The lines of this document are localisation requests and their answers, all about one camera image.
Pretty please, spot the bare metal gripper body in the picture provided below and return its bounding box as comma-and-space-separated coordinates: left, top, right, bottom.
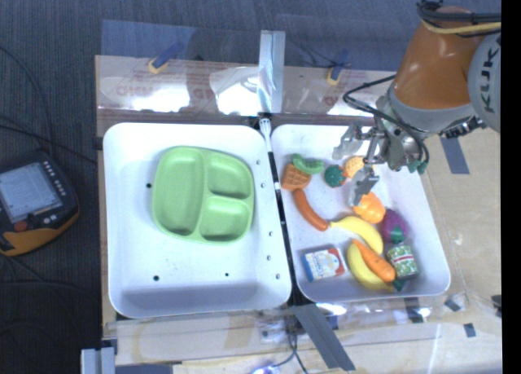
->
370, 117, 429, 173

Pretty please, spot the yellow pineapple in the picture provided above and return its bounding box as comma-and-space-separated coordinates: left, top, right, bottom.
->
344, 155, 368, 180

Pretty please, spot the orange bell pepper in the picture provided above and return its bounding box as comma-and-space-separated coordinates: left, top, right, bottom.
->
352, 191, 387, 225

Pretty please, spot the red strawberry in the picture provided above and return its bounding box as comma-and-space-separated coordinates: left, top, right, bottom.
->
323, 164, 348, 189

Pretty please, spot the yellow banana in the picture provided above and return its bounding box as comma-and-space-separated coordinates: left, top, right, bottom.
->
346, 241, 396, 293
329, 215, 385, 256

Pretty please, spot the purple eggplant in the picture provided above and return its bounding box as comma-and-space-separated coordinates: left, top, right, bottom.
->
379, 208, 409, 244

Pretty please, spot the white plastic tray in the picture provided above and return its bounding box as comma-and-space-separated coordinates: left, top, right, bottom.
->
102, 121, 293, 320
269, 123, 452, 305

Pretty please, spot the orange sausage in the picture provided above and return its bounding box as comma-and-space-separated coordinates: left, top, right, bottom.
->
292, 188, 331, 232

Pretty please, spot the orange cone with green top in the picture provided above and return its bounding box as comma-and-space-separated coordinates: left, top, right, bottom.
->
280, 152, 326, 192

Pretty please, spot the orange carrot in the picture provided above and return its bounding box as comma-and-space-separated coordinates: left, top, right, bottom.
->
351, 238, 406, 293

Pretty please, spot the green and white can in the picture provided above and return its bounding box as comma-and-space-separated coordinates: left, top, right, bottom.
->
385, 243, 421, 280

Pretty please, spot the white blue and orange carton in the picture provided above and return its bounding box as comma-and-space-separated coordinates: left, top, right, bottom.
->
301, 244, 348, 283

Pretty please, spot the green divided plate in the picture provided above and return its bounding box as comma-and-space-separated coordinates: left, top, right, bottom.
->
151, 145, 256, 245

